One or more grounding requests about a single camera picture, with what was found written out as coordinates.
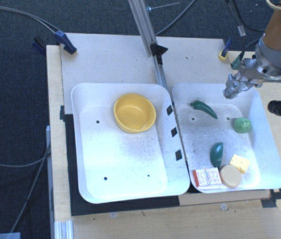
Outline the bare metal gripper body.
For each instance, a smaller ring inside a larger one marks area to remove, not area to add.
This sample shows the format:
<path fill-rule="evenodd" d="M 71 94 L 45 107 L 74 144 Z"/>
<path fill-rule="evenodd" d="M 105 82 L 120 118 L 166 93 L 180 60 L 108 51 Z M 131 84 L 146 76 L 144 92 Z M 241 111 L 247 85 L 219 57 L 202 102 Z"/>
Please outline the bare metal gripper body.
<path fill-rule="evenodd" d="M 265 58 L 245 58 L 237 73 L 237 81 L 246 86 L 260 86 L 264 82 L 281 83 L 281 65 Z"/>

